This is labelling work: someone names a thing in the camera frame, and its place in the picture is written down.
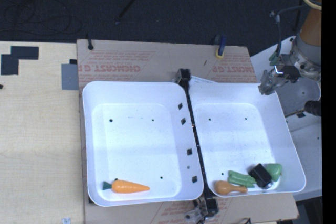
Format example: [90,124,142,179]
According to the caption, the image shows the black box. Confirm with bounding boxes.
[248,163,274,190]

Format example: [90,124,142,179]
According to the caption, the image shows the white plastic tray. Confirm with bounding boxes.
[82,80,205,207]
[188,81,307,198]

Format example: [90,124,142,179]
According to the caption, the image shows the orange carrot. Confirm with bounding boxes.
[102,178,151,195]

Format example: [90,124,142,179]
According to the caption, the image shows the thin black rod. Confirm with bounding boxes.
[181,79,215,202]

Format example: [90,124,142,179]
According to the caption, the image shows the green toy bean pods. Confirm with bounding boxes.
[227,170,258,188]

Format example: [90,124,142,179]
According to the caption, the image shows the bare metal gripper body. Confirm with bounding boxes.
[275,54,322,84]

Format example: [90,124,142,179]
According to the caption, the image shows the orange toy gourd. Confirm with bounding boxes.
[214,180,248,196]

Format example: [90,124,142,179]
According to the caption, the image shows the black cylinder on white bracket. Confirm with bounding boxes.
[277,77,322,118]

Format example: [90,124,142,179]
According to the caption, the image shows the brown cardboard board red print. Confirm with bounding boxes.
[76,39,300,224]

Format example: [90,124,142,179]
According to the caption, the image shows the white paper sheet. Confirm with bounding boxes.
[190,75,219,85]

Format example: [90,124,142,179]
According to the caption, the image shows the green toy pepper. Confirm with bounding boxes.
[265,163,284,183]

